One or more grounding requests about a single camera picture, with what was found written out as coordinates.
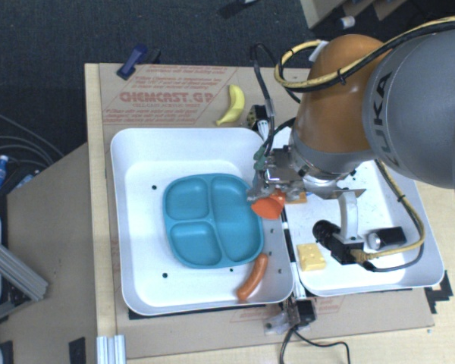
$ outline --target yellow banana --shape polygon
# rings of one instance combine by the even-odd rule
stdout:
[[[244,110],[244,93],[238,85],[229,85],[229,96],[231,97],[231,105],[227,109],[222,118],[215,123],[221,125],[222,123],[232,123],[237,121]]]

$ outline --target blue divided plate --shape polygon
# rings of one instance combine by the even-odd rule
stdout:
[[[175,180],[163,196],[168,242],[193,268],[232,267],[254,260],[263,248],[261,218],[246,201],[248,184],[231,174]]]

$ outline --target dark floor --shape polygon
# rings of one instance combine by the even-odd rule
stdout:
[[[239,10],[234,2],[0,0],[0,115],[68,153],[86,141],[87,62],[123,62],[142,42],[161,49],[163,64],[250,66],[254,42],[265,43],[278,56],[312,37],[341,34],[334,25],[343,15],[339,8],[310,30],[300,0],[260,0]],[[383,21],[366,9],[349,31],[386,40],[449,14],[455,14],[455,0],[409,0]],[[268,59],[262,64],[270,65]],[[49,150],[0,119],[3,136],[26,137]]]

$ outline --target toy hot dog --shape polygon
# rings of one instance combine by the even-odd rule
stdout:
[[[243,286],[237,289],[236,295],[239,300],[246,300],[251,295],[262,280],[267,265],[268,256],[264,253],[260,253],[255,260],[251,275],[246,279]]]

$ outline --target yellow block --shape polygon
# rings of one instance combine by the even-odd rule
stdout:
[[[297,250],[302,271],[321,270],[325,268],[325,259],[317,244],[298,244]]]

